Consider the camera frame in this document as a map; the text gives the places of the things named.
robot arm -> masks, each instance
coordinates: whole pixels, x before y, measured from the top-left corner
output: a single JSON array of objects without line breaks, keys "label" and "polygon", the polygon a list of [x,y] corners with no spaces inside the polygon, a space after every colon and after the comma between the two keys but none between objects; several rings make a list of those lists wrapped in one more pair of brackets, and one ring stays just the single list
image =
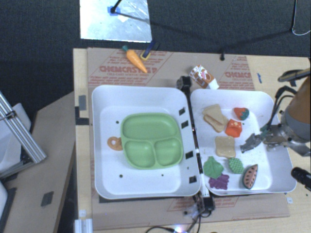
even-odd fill
[{"label": "robot arm", "polygon": [[[294,75],[290,73],[286,76],[285,78],[280,77],[279,81],[282,78],[281,81],[291,81],[292,83],[293,79],[308,77],[297,92],[287,86],[278,90],[271,119],[261,128],[261,134],[252,134],[246,143],[240,146],[242,152],[251,150],[263,142],[269,148],[283,145],[290,147],[301,156],[310,156],[310,148],[306,146],[306,143],[310,142],[310,68],[296,72]],[[285,95],[280,98],[285,90],[294,93],[294,98],[285,112],[282,112],[281,123],[271,125],[282,99],[284,97],[290,97],[289,95]]]}]

orange carrot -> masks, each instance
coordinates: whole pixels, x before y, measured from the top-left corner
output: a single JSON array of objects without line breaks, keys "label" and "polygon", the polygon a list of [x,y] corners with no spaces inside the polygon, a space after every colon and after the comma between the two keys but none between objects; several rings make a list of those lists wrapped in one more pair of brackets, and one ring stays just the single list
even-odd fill
[{"label": "orange carrot", "polygon": [[127,46],[123,46],[122,49],[126,52],[127,59],[138,69],[142,70],[144,73],[147,73],[147,69],[143,62],[140,60],[138,55],[134,50],[129,50]]},{"label": "orange carrot", "polygon": [[225,129],[225,133],[232,137],[239,137],[242,132],[241,122],[230,119]]}]

black clip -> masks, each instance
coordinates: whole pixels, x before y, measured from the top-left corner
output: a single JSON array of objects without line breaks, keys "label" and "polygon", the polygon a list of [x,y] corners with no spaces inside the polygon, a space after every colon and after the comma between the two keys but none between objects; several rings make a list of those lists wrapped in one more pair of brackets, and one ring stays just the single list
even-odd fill
[{"label": "black clip", "polygon": [[6,114],[4,117],[0,118],[0,121],[5,120],[5,119],[12,119],[16,116],[16,111],[10,111],[8,114]]}]

toy orange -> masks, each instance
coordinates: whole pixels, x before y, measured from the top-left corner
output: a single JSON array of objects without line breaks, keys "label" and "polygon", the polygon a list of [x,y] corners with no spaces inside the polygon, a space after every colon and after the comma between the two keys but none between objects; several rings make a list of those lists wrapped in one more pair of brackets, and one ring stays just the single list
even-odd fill
[{"label": "toy orange", "polygon": [[235,120],[230,119],[225,133],[232,137],[239,137],[242,132],[242,124],[241,122],[237,122]]}]

toy bread slice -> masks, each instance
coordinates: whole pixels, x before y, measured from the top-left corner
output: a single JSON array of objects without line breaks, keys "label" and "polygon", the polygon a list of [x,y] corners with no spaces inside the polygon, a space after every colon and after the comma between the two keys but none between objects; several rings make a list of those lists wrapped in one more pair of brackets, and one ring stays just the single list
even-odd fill
[{"label": "toy bread slice", "polygon": [[214,104],[205,108],[202,114],[213,118],[219,124],[224,124],[224,116],[222,114],[219,104]]},{"label": "toy bread slice", "polygon": [[220,157],[234,158],[234,138],[231,136],[217,136],[215,138],[216,154]]},{"label": "toy bread slice", "polygon": [[225,129],[225,126],[228,122],[228,118],[226,118],[225,116],[223,116],[223,120],[224,120],[224,124],[220,124],[219,122],[215,121],[213,118],[205,115],[203,117],[204,121],[207,122],[208,124],[210,124],[214,130],[218,133],[222,132]]},{"label": "toy bread slice", "polygon": [[246,169],[242,182],[247,189],[251,189],[253,187],[257,176],[257,170],[257,164]]}]

